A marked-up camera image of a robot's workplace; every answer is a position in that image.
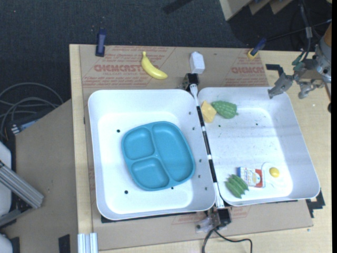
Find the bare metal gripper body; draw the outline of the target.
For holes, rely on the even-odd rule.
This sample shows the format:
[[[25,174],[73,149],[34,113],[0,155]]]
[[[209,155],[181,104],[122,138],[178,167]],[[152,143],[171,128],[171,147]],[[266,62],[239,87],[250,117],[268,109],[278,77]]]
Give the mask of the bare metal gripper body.
[[[316,80],[331,83],[331,63],[327,61],[304,60],[294,67],[294,79],[299,82]]]

